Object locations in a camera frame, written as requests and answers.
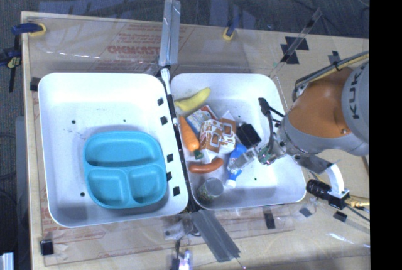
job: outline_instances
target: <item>blue divided plate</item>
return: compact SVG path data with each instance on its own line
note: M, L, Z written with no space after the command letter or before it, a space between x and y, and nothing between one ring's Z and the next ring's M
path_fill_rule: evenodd
M88 138L84 174L89 195L105 208L143 207L166 193L161 146L145 132L101 132Z

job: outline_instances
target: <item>brown hot dog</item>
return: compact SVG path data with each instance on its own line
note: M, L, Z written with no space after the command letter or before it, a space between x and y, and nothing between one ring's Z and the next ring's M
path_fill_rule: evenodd
M188 167L188 170L192 173L204 174L217 170L224 164L224 160L220 157L216 157L208 164L195 164L192 163Z

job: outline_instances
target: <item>white plastic tray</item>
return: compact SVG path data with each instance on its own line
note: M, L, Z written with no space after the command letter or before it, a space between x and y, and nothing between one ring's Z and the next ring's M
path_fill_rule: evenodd
M165 88L154 76L127 73L51 73L38 87L48 206L66 227L180 213L188 193ZM111 210L88 195L82 151L104 131L147 132L161 145L171 173L166 195L147 207Z
M183 73L175 76L171 82L175 100L190 97L205 87L211 88L205 104L218 118L229 110L237 125L242 122L251 124L262 139L261 144L268 142L269 124L261 113L258 98L264 97L271 107L283 112L278 89L271 79L251 73ZM176 112L178 115L189 115L189 112L182 112L178 107ZM188 160L194 161L186 149L183 152L187 165ZM227 172L224 165L207 174L188 172L188 177L192 195L197 200L197 188L207 178L220 178L225 183ZM301 167L290 157L281 158L269 166L255 160L237 178L235 188L225 188L224 193L211 204L197 202L212 210L293 203L305 196L305 185Z

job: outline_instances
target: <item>yellow banana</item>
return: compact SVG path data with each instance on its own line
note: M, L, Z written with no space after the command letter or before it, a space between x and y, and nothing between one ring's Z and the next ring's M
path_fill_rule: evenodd
M196 109L203 102L205 102L210 93L211 89L209 87L206 87L189 98L176 100L175 105L183 111L191 111L193 109Z

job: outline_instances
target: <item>table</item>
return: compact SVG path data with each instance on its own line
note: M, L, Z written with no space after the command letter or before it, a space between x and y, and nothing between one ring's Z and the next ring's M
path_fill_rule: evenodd
M96 33L84 33L77 36L79 25L74 21L90 21L92 24L105 23L107 26L119 26L115 19L99 19L80 16L64 16L59 14L40 14L23 12L21 22L51 21L58 30L63 30L66 23L73 31L64 31L61 37L64 41L88 41L93 47L98 39ZM46 45L47 57L39 59L32 54L32 37L23 35L23 84L24 109L26 119L27 159L28 159L28 188L31 265L33 269L169 269L175 255L174 242L163 238L162 228L166 220L140 220L123 222L122 224L99 226L91 229L63 229L52 222L51 215L45 208L46 186L44 182L43 157L41 152L40 125L38 123L37 92L32 91L31 83L35 78L59 71L63 68L68 72L103 71L112 69L113 72L137 70L130 68L129 58L116 58L119 43L148 42L143 52L155 52L160 41L155 35L149 35L161 24L143 21L128 21L134 31L148 28L147 35L120 35L114 40L115 46L92 50L92 57L74 52L87 50L88 45L66 44L66 52L62 52L60 41ZM231 41L222 39L223 28L209 26L180 26L179 63L182 66L172 69L172 75L181 71L196 72L200 69L200 59L204 63L220 57L220 63L230 66L215 66L216 72L270 73L278 65L283 56L283 46L289 45L294 33L271 31L236 30ZM329 64L329 57L346 58L369 49L369 40L357 38L341 38L334 36L308 35L306 46L301 46L296 52L296 63L285 65L273 80L283 94L284 107L291 106L291 90L294 81L306 73L313 72ZM49 57L58 50L57 57ZM129 55L127 49L120 49L119 55ZM345 185L353 195L369 197L369 157L360 158L338 151L328 151L322 157L329 161L338 161L338 166L344 177ZM305 178L311 178L305 171ZM298 211L309 209L311 216L303 217ZM335 210L325 202L314 200L307 195L301 202L270 207L271 213L278 226L274 230L266 228L263 219L263 208L222 211L217 218L227 229L238 248L241 257L229 262L218 263L202 239L192 237L182 242L182 250L192 253L192 264L195 269L239 269L246 266L270 269L293 269L308 264L309 269L369 269L370 268L370 234L369 222L364 221L354 213L344 210L348 222L343 223L333 218ZM47 237L53 240L55 254L41 255L40 242ZM124 238L133 246L124 248L119 245L119 238Z

